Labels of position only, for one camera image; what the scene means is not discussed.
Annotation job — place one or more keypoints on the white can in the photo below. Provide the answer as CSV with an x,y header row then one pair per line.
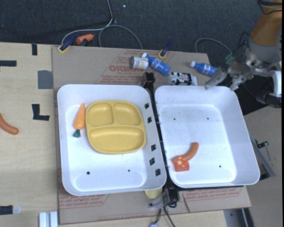
x,y
139,63

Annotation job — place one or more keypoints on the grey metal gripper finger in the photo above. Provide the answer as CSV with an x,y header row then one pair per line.
x,y
215,78
239,80

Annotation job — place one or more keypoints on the white plastic tray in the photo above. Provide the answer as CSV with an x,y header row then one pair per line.
x,y
203,131
104,171

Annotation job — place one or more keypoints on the orange sausage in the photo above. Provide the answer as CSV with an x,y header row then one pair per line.
x,y
4,125
192,151

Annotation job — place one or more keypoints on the brown cardboard board red print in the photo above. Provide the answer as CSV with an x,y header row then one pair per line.
x,y
85,65

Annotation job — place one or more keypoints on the blue bottle with white cap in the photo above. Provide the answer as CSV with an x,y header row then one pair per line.
x,y
204,68
159,64

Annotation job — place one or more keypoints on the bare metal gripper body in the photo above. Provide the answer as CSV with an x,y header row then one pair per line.
x,y
249,65

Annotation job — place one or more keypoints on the white carton with cow print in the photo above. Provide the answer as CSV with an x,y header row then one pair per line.
x,y
181,78

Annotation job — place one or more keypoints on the yellow divided plate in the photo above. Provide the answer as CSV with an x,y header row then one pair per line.
x,y
116,136

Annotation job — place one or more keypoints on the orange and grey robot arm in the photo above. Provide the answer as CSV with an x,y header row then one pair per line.
x,y
267,29

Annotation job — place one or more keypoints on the red block with yellow stars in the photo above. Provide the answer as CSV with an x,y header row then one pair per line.
x,y
181,164

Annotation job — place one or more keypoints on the black cylinder on white bracket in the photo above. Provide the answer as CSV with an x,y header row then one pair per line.
x,y
269,99

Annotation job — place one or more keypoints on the yellow rounded object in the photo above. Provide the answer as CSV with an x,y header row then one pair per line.
x,y
153,193

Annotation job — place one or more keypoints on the thin black rod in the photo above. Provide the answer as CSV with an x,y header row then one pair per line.
x,y
159,131

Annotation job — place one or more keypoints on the orange carrot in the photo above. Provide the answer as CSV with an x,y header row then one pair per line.
x,y
79,118

